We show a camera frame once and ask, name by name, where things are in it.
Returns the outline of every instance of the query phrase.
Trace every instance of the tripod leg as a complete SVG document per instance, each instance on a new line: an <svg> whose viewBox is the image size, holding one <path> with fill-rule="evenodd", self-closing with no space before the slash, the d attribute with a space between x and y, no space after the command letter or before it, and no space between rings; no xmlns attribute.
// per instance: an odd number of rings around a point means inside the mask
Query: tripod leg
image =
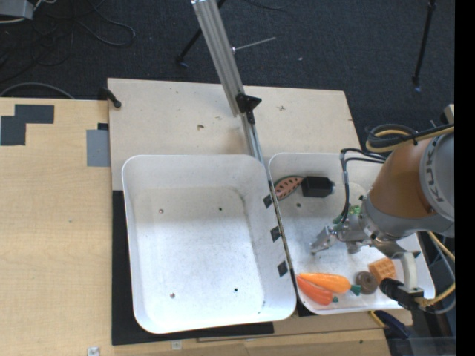
<svg viewBox="0 0 475 356"><path fill-rule="evenodd" d="M217 3L217 7L221 8L221 6L224 4L226 0L220 0ZM188 51L191 49L191 47L194 45L194 43L200 38L202 34L201 29L199 29L193 36L193 38L190 40L190 42L185 46L183 51L177 56L176 60L179 65L182 65L183 67L188 67L186 63L184 62L185 60L185 55L188 53Z"/></svg>
<svg viewBox="0 0 475 356"><path fill-rule="evenodd" d="M414 71L414 75L413 75L413 84L417 92L421 90L421 86L419 84L419 73L421 72L422 60L424 58L425 45L427 44L427 41L428 41L430 21L432 20L432 12L435 9L436 9L436 0L430 0L429 5L427 6L427 18L425 20L425 28L424 28L424 35L422 36L421 50L419 51L419 58L417 60L416 70Z"/></svg>

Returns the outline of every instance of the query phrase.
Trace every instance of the black bracket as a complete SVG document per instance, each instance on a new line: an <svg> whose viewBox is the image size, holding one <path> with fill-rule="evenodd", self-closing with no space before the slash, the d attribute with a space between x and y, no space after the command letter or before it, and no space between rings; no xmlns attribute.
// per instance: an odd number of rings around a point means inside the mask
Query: black bracket
<svg viewBox="0 0 475 356"><path fill-rule="evenodd" d="M249 124L255 124L255 118L252 111L258 106L260 102L262 102L262 99L255 98L244 93L239 93L236 96L236 102L237 106L239 107L239 111L241 113L246 113L247 122Z"/></svg>
<svg viewBox="0 0 475 356"><path fill-rule="evenodd" d="M99 89L99 93L97 94L98 100L107 100L110 99L114 104L115 108L120 108L122 103L115 97L111 90L105 87L101 87Z"/></svg>

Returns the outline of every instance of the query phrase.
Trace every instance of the gray tape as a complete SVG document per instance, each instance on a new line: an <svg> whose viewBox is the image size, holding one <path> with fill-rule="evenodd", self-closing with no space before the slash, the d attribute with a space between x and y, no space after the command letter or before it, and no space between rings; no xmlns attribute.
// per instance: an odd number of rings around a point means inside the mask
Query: gray tape
<svg viewBox="0 0 475 356"><path fill-rule="evenodd" d="M97 129L86 130L86 141L88 144L88 166L100 168L111 166L109 131Z"/></svg>

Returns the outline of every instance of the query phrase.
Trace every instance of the black mat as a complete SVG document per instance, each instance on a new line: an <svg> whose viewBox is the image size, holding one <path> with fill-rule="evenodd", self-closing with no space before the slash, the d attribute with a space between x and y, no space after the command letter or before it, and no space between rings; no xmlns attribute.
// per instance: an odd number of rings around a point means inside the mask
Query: black mat
<svg viewBox="0 0 475 356"><path fill-rule="evenodd" d="M152 334L135 320L132 306L131 274L128 258L127 224L123 191L113 191L112 235L112 345L148 343L196 337L247 336L273 334L272 323L253 323L238 326L199 329L195 331Z"/></svg>

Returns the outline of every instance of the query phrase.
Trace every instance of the toy carrot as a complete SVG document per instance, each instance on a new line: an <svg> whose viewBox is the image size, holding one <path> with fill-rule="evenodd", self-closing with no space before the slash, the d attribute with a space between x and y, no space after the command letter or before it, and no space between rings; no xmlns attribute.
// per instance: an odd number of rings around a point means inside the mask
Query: toy carrot
<svg viewBox="0 0 475 356"><path fill-rule="evenodd" d="M330 290L316 286L300 276L297 276L296 278L298 287L306 296L308 296L308 298L323 306L331 304L333 301L333 293Z"/></svg>
<svg viewBox="0 0 475 356"><path fill-rule="evenodd" d="M346 293L348 290L351 290L355 295L359 295L361 291L361 286L352 285L345 276L340 274L300 273L299 276L334 293Z"/></svg>

